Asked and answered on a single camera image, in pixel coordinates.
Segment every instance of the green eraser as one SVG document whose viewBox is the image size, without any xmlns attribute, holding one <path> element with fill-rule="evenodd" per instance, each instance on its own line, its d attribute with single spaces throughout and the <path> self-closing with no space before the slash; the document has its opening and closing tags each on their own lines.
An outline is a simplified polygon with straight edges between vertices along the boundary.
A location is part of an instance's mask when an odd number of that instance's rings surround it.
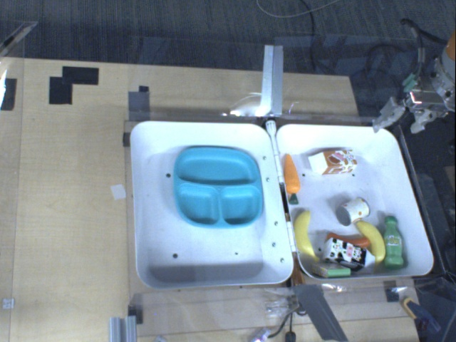
<svg viewBox="0 0 456 342">
<path fill-rule="evenodd" d="M 329 264 L 326 262 L 316 262 L 312 264 L 312 272 L 322 277 L 347 277 L 351 275 L 348 267 L 339 264 Z"/>
</svg>

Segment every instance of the bottle cap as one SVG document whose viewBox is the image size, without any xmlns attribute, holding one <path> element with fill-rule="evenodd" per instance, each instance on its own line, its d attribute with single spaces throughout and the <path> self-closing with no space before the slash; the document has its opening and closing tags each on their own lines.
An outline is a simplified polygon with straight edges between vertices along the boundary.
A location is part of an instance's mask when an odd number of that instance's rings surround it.
<svg viewBox="0 0 456 342">
<path fill-rule="evenodd" d="M 385 217 L 385 223 L 397 223 L 398 220 L 393 217 L 392 215 L 388 215 L 387 217 Z"/>
</svg>

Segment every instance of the wooden floor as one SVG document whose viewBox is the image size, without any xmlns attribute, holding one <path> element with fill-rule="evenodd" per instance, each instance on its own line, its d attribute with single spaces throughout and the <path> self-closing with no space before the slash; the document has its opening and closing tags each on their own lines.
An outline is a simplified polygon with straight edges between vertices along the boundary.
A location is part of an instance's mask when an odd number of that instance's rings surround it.
<svg viewBox="0 0 456 342">
<path fill-rule="evenodd" d="M 11 263 L 7 252 L 14 250 L 14 267 L 0 264 L 0 281 L 12 280 L 12 291 L 11 282 L 9 286 L 5 282 L 2 291 L 16 302 L 9 340 L 107 341 L 109 318 L 125 317 L 130 298 L 126 202 L 111 192 L 113 185 L 125 186 L 122 136 L 128 91 L 149 86 L 156 108 L 202 106 L 225 113 L 242 98 L 261 91 L 261 73 L 43 60 L 25 60 L 24 65 L 16 236 L 0 239 L 2 259 Z M 63 66 L 99 68 L 99 84 L 73 85 L 72 105 L 49 105 L 49 78 L 61 76 Z M 357 114 L 347 78 L 288 75 L 284 107 L 293 103 L 297 111 Z M 1 114 L 2 127 L 3 122 L 18 120 L 15 113 Z M 4 217 L 0 219 L 6 234 Z M 376 306 L 382 310 L 379 316 L 341 319 L 351 341 L 418 339 L 414 323 L 398 303 L 381 300 L 364 308 L 373 313 Z M 343 313 L 344 306 L 336 305 L 335 314 Z M 197 318 L 184 311 L 178 314 L 189 324 Z M 8 341 L 4 331 L 9 312 L 0 316 L 0 341 Z M 179 322 L 171 318 L 168 331 Z M 220 331 L 206 329 L 165 337 L 168 342 L 246 341 L 254 332 L 223 331 L 222 326 Z M 308 317 L 296 321 L 295 329 L 305 341 L 320 341 Z"/>
</svg>

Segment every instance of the plastic bottle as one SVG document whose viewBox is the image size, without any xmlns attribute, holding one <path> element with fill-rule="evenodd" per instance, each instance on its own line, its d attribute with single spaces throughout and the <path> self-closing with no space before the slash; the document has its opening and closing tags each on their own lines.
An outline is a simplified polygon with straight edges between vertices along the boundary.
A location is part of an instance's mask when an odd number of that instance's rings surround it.
<svg viewBox="0 0 456 342">
<path fill-rule="evenodd" d="M 397 223 L 398 220 L 395 217 L 385 218 L 386 230 L 383 239 L 386 247 L 385 267 L 388 269 L 400 269 L 404 266 L 402 237 L 396 227 Z"/>
</svg>

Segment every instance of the blue plate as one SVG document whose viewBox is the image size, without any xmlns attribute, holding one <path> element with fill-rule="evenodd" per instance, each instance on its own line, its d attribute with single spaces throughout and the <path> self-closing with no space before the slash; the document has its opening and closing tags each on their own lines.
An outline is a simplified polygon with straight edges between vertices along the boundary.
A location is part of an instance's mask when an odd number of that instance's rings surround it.
<svg viewBox="0 0 456 342">
<path fill-rule="evenodd" d="M 245 152 L 191 147 L 174 167 L 174 195 L 183 219 L 203 227 L 250 224 L 263 211 L 259 168 Z"/>
</svg>

